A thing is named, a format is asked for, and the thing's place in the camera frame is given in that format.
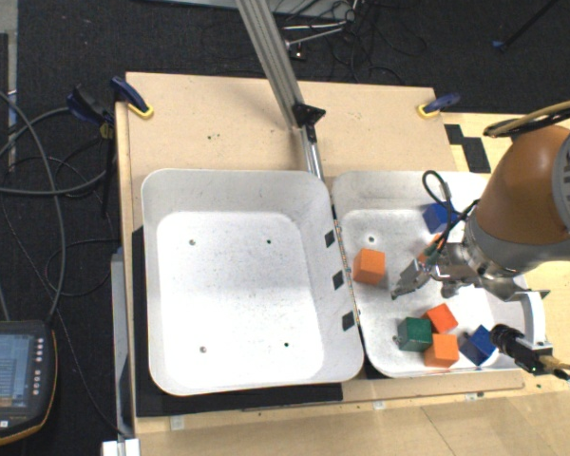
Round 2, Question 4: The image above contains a black cylinder on white bracket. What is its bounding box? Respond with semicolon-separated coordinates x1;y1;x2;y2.
488;289;555;375

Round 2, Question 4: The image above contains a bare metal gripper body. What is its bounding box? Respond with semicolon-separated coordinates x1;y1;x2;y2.
428;242;529;303

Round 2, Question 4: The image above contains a green cube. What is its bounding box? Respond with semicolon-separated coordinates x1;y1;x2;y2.
396;316;434;352

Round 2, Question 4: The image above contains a pale wood board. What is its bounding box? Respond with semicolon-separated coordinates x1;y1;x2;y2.
115;71;526;436

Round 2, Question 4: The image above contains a white plastic tray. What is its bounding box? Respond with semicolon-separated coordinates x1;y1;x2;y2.
331;170;548;380
141;167;366;397

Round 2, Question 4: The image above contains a blue cube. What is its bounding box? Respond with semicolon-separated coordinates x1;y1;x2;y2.
422;202;460;235
457;324;498;367

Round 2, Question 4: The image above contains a red-orange cube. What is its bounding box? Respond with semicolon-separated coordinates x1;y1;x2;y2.
424;302;460;334

